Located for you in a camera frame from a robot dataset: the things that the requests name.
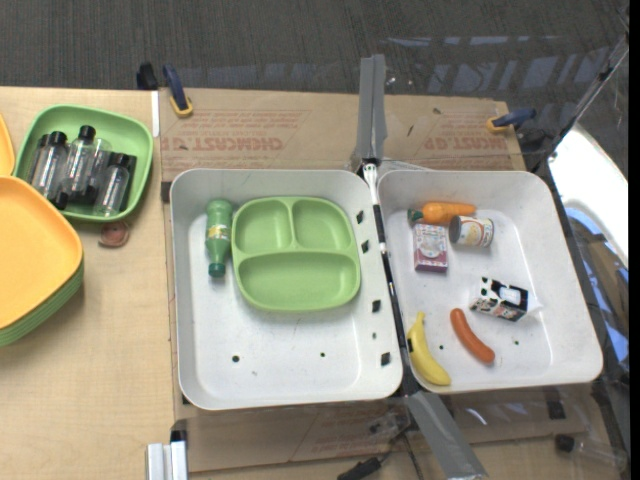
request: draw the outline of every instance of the bottle label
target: bottle label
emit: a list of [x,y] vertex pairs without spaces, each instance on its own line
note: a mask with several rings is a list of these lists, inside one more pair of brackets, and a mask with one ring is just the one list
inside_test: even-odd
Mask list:
[[224,224],[215,224],[207,229],[207,238],[212,240],[230,240],[229,228]]

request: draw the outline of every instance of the dark floor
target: dark floor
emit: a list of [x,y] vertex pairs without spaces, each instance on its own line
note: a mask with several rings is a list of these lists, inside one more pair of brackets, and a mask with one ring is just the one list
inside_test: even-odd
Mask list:
[[[624,34],[629,0],[0,0],[0,85],[135,89],[148,60],[187,87],[388,91],[534,107],[557,133]],[[628,64],[585,115],[625,175]]]

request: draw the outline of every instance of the stack of plates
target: stack of plates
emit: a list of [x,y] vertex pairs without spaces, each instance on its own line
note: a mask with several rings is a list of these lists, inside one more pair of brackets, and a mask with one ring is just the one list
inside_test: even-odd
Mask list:
[[82,243],[56,208],[9,176],[13,152],[0,119],[0,346],[34,330],[78,291]]

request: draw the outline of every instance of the tin can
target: tin can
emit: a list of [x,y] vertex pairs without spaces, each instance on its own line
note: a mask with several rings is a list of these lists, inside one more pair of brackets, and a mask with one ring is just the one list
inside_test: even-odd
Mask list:
[[456,215],[449,223],[449,240],[453,244],[489,247],[493,228],[491,219]]

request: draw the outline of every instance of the green bottle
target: green bottle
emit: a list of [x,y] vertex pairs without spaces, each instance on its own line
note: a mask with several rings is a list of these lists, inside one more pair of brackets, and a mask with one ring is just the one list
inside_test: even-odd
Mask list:
[[214,199],[207,204],[207,235],[209,275],[224,277],[225,263],[231,252],[231,215],[233,207],[226,199]]

